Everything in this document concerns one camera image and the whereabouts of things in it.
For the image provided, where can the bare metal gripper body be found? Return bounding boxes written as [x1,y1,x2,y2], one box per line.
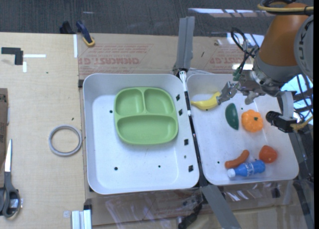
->
[236,70,281,97]

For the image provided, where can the yellow banana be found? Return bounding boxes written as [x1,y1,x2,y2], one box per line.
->
[190,91,222,111]

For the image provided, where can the orange pumpkin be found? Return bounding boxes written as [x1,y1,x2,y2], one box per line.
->
[241,109,264,133]

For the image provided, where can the dark green avocado half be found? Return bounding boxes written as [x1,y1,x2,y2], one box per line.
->
[225,102,240,131]

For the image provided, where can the white plastic tray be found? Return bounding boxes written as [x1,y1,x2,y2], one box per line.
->
[82,73,200,196]
[186,73,300,187]

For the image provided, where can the orange sausage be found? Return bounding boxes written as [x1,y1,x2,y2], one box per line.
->
[224,149,250,170]

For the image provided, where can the blue bottle with white cap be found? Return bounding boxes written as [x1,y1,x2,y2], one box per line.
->
[226,159,266,179]

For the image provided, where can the green divided plate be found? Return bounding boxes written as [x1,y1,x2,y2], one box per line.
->
[113,87,179,146]

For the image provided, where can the brown cardboard board red print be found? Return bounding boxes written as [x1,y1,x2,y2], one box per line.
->
[77,32,301,227]

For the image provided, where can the white tape roll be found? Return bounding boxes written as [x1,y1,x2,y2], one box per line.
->
[48,125,83,157]

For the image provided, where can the brown cardboard piece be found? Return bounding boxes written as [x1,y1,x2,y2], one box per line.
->
[0,88,9,182]

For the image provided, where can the black cylinder on white bracket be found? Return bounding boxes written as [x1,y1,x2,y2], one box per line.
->
[265,91,299,133]

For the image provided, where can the grey handled scissors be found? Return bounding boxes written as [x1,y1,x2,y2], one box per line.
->
[0,138,22,219]

